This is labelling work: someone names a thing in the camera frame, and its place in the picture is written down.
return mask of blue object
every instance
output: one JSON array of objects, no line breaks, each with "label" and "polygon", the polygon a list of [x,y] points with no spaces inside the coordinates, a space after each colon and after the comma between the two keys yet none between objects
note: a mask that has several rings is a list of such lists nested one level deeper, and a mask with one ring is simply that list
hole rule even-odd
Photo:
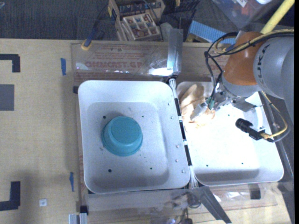
[{"label": "blue object", "polygon": [[60,58],[60,62],[61,62],[62,75],[66,76],[66,60],[64,58]]},{"label": "blue object", "polygon": [[142,145],[142,131],[132,118],[118,116],[102,130],[104,147],[118,156],[135,154]]},{"label": "blue object", "polygon": [[74,173],[70,172],[71,191],[74,192]]},{"label": "blue object", "polygon": [[[214,42],[226,33],[219,31],[217,29],[214,29],[212,27],[209,27],[207,25],[204,25],[202,23],[199,23],[197,21],[192,21],[188,34],[194,34],[198,37],[201,37],[208,42]],[[226,43],[226,44],[235,44],[234,38],[228,38],[226,40],[221,41],[220,43]]]}]

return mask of teal bowl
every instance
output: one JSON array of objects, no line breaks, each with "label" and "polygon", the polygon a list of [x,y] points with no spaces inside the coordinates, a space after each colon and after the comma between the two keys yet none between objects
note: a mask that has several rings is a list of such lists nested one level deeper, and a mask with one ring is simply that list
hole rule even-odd
[{"label": "teal bowl", "polygon": [[142,131],[132,118],[118,116],[103,128],[102,141],[109,152],[118,156],[129,156],[140,149]]}]

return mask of cardboard box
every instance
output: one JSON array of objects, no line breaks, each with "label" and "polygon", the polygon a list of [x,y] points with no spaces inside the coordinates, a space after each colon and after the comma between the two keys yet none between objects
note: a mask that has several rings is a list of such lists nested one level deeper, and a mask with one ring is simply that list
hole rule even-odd
[{"label": "cardboard box", "polygon": [[[161,19],[162,13],[165,9],[165,4],[163,3],[163,0],[156,0],[156,3],[159,3],[159,6],[157,6],[157,8],[154,8],[153,10],[157,17],[155,17],[151,9],[146,9],[145,13],[149,13],[151,17],[154,19],[155,23],[158,24]],[[117,35],[119,37],[119,40],[129,41],[129,39],[125,34],[125,27],[121,18],[119,6],[116,4],[115,0],[109,0],[108,12],[110,14],[112,21],[115,23],[115,28],[117,30]]]},{"label": "cardboard box", "polygon": [[[160,2],[151,2],[149,5],[153,9],[161,8]],[[120,5],[120,19],[127,16],[133,16],[138,14],[144,14],[146,10],[149,9],[149,6],[145,3],[139,3],[139,4],[130,4],[130,5]]]},{"label": "cardboard box", "polygon": [[130,41],[159,41],[161,34],[149,13],[123,18]]}]

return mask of yellow cable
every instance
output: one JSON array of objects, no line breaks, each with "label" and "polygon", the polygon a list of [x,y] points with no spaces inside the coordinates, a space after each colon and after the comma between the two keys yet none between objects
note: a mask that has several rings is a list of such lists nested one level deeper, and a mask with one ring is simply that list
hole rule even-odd
[{"label": "yellow cable", "polygon": [[289,11],[293,6],[295,0],[284,0],[283,3],[279,6],[277,11],[273,14],[270,20],[266,23],[264,28],[261,30],[261,33],[265,34],[271,32],[275,26],[280,22],[284,15]]},{"label": "yellow cable", "polygon": [[260,35],[252,40],[249,40],[248,42],[245,42],[231,50],[229,50],[228,52],[226,51],[227,48],[224,48],[224,49],[219,49],[218,48],[218,44],[222,41],[222,39],[219,39],[216,43],[215,43],[215,49],[217,51],[218,54],[223,54],[223,53],[226,53],[226,55],[230,55],[231,53],[234,53],[234,52],[237,52],[241,49],[244,49],[244,48],[247,48],[250,46],[250,44],[254,43],[254,42],[258,42],[259,40],[263,39],[263,38],[266,38],[270,35],[273,35],[273,34],[277,34],[277,33],[294,33],[295,32],[295,29],[281,29],[281,30],[275,30],[275,31],[271,31],[271,32],[268,32],[266,34],[263,34],[263,35]]},{"label": "yellow cable", "polygon": [[288,128],[288,124],[287,122],[285,121],[284,117],[281,115],[280,111],[278,110],[278,108],[270,101],[270,99],[268,98],[268,96],[266,95],[266,93],[264,91],[262,91],[262,94],[263,96],[268,100],[268,102],[270,103],[270,105],[276,109],[278,111],[278,114],[280,115],[280,118],[283,120],[284,122],[284,128],[280,131],[278,131],[277,133],[274,133],[274,134],[267,134],[267,133],[261,133],[261,136],[264,138],[264,139],[271,139],[273,137],[276,137],[278,135],[281,135],[282,133],[284,133],[287,128]]}]

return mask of black cable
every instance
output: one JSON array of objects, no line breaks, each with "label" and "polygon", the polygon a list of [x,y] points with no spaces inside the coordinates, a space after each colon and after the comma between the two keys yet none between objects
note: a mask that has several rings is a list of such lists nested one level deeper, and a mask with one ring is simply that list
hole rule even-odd
[{"label": "black cable", "polygon": [[205,58],[206,58],[206,67],[208,68],[208,70],[210,72],[210,75],[211,75],[211,78],[212,78],[212,81],[213,81],[213,86],[215,87],[217,84],[216,84],[216,80],[215,80],[213,71],[212,71],[211,66],[209,64],[209,61],[208,61],[209,60],[209,53],[208,53],[208,51],[205,51],[204,55],[205,55]]},{"label": "black cable", "polygon": [[96,18],[96,20],[95,20],[94,23],[93,23],[93,28],[92,28],[91,32],[89,33],[89,35],[88,35],[86,41],[84,42],[84,46],[85,46],[85,47],[88,47],[88,46],[90,45],[90,43],[92,42],[94,36],[95,36],[96,33],[98,32],[98,31],[97,31],[97,26],[98,26],[98,24],[99,24],[99,22],[100,22],[100,16],[101,16],[102,12],[104,11],[104,9],[105,9],[107,6],[108,6],[108,4],[106,4],[106,5],[100,10],[100,12],[98,13],[97,18]]},{"label": "black cable", "polygon": [[268,39],[275,38],[275,37],[283,37],[283,36],[294,36],[294,33],[293,33],[293,32],[289,32],[289,33],[276,33],[276,34],[271,34],[271,35],[269,35],[269,36],[266,36],[266,37],[261,38],[261,39],[258,40],[258,41],[255,41],[255,42],[253,42],[253,43],[251,43],[250,41],[248,41],[248,42],[245,42],[245,43],[243,43],[243,44],[240,44],[240,45],[238,45],[238,46],[236,46],[236,47],[233,47],[233,49],[237,49],[238,47],[243,46],[243,45],[245,45],[246,43],[248,44],[247,46],[245,46],[244,48],[242,48],[242,49],[240,49],[240,50],[238,50],[238,51],[230,52],[230,50],[228,50],[228,51],[226,51],[226,52],[223,52],[223,53],[221,53],[221,54],[218,54],[218,55],[215,55],[215,56],[212,56],[212,57],[215,58],[215,57],[224,56],[224,55],[232,55],[232,54],[238,53],[238,52],[240,52],[240,51],[243,51],[243,50],[247,49],[247,48],[250,47],[250,46],[255,46],[256,44],[258,44],[258,43],[260,43],[260,42],[263,42],[263,41],[266,41],[266,40],[268,40]]},{"label": "black cable", "polygon": [[214,61],[214,63],[216,64],[216,66],[218,67],[218,69],[220,70],[220,72],[223,72],[222,68],[220,67],[220,65],[218,64],[218,62],[216,62],[216,60],[214,59],[214,57],[210,56],[210,58],[212,59],[212,61]]},{"label": "black cable", "polygon": [[283,135],[281,135],[278,139],[266,139],[266,140],[270,143],[275,143],[275,142],[281,141],[283,138],[285,138],[289,134],[290,131],[291,131],[290,128],[288,128],[285,131],[285,133]]},{"label": "black cable", "polygon": [[222,40],[225,40],[227,37],[229,36],[237,36],[238,33],[237,32],[230,32],[230,33],[226,33],[225,35],[221,36],[220,38],[218,38],[216,41],[214,41],[211,46],[209,47],[209,49],[207,50],[207,52],[209,53],[210,50],[212,49],[212,47],[214,46],[214,44],[218,41],[220,41],[221,39]]}]

